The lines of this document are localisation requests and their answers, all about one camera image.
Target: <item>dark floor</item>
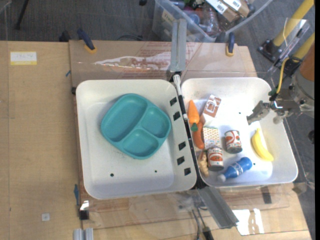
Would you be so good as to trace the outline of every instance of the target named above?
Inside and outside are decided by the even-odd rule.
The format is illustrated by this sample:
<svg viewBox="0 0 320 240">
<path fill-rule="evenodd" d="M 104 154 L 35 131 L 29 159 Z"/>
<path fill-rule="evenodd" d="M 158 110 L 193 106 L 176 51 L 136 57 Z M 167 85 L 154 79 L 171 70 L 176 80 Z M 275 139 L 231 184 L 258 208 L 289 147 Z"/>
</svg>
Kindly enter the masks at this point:
<svg viewBox="0 0 320 240">
<path fill-rule="evenodd" d="M 147 0 L 144 7 L 144 39 L 160 40 L 152 31 L 155 0 Z M 266 72 L 273 64 L 263 57 L 257 48 L 267 39 L 277 36 L 285 19 L 291 17 L 304 0 L 273 0 L 262 12 L 235 33 L 235 42 L 248 46 L 254 66 L 258 72 Z M 10 41 L 58 42 L 63 31 L 68 31 L 72 39 L 77 39 L 77 29 L 82 27 L 94 40 L 117 40 L 122 35 L 141 34 L 139 20 L 142 7 L 139 0 L 30 0 L 20 24 L 14 28 L 19 18 L 24 0 L 12 0 L 7 10 L 7 38 Z M 310 25 L 301 38 L 302 44 L 315 31 L 315 7 L 304 19 Z M 297 183 L 306 183 L 306 191 L 299 194 L 301 206 L 309 226 L 312 239 L 316 239 L 315 225 L 315 146 L 308 138 L 315 128 L 313 118 L 293 115 L 285 121 L 285 126 L 295 154 L 299 175 Z"/>
</svg>

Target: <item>orange carrot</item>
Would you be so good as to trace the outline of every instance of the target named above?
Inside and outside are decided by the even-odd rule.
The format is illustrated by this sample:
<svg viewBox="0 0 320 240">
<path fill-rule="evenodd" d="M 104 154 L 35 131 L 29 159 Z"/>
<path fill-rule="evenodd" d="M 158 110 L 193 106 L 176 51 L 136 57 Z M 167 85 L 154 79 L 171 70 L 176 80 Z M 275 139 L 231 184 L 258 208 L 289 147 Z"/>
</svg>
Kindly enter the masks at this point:
<svg viewBox="0 0 320 240">
<path fill-rule="evenodd" d="M 200 121 L 197 123 L 198 130 L 193 132 L 194 144 L 201 150 L 205 148 L 205 144 L 202 140 L 202 128 L 204 124 Z"/>
<path fill-rule="evenodd" d="M 196 132 L 198 130 L 197 123 L 200 121 L 200 116 L 192 99 L 189 102 L 188 119 L 191 124 L 191 131 Z"/>
</svg>

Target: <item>wooden table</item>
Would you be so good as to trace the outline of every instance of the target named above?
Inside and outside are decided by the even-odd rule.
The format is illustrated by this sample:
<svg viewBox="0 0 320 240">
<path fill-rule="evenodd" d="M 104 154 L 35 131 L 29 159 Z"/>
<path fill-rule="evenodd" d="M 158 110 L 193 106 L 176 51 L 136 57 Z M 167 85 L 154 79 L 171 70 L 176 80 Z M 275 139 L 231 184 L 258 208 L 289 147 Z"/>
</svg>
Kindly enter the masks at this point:
<svg viewBox="0 0 320 240">
<path fill-rule="evenodd" d="M 109 42 L 113 53 L 119 42 Z M 125 43 L 121 52 L 126 49 Z M 70 44 L 0 42 L 0 236 L 1 239 L 66 239 L 92 221 L 81 221 L 74 195 L 79 184 Z M 237 47 L 245 70 L 254 70 L 247 47 Z M 36 65 L 10 65 L 10 52 L 36 52 Z M 215 239 L 311 239 L 292 184 L 281 208 L 261 211 L 277 233 L 242 237 L 238 230 L 213 230 Z M 194 239 L 195 222 L 163 221 L 94 230 L 94 239 Z"/>
</svg>

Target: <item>black hole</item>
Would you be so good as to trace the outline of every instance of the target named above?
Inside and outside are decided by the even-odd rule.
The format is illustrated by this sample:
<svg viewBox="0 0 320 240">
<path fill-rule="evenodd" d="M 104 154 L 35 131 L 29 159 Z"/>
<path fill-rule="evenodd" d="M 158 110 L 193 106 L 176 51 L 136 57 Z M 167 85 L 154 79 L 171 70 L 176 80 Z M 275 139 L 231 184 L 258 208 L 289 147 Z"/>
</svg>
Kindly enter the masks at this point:
<svg viewBox="0 0 320 240">
<path fill-rule="evenodd" d="M 185 161 L 185 157 L 184 157 L 184 156 L 181 156 L 181 157 L 179 157 L 176 161 L 178 162 L 178 166 L 179 166 L 179 165 L 181 165 L 181 164 Z"/>
<path fill-rule="evenodd" d="M 173 115 L 173 120 L 176 121 L 179 117 L 180 117 L 180 112 L 178 111 Z"/>
<path fill-rule="evenodd" d="M 182 150 L 185 146 L 186 146 L 186 142 L 185 142 L 185 141 L 184 141 L 184 142 L 181 142 L 181 143 L 179 144 L 179 150 Z"/>
<path fill-rule="evenodd" d="M 187 176 L 190 173 L 191 173 L 191 169 L 190 168 L 185 168 L 184 169 L 184 176 Z"/>
<path fill-rule="evenodd" d="M 173 104 L 175 104 L 177 102 L 177 98 L 174 97 L 172 100 L 170 100 L 170 106 L 172 106 Z"/>
</svg>

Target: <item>yellow pole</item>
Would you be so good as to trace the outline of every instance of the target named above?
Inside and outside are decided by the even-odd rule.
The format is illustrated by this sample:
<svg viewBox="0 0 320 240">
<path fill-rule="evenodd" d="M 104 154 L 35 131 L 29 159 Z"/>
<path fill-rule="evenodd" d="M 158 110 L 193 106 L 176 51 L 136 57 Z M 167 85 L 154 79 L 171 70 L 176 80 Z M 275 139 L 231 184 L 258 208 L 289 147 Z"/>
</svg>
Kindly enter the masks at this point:
<svg viewBox="0 0 320 240">
<path fill-rule="evenodd" d="M 309 38 L 304 42 L 303 45 L 294 53 L 293 57 L 302 60 L 306 56 L 307 52 L 310 50 L 311 45 L 315 41 L 315 32 L 309 36 Z"/>
<path fill-rule="evenodd" d="M 284 28 L 279 32 L 276 38 L 273 39 L 273 44 L 279 47 L 288 35 L 292 32 L 292 30 L 296 27 L 298 22 L 306 15 L 306 13 L 311 9 L 314 5 L 315 0 L 304 0 L 299 8 L 295 11 L 289 21 L 286 23 Z"/>
</svg>

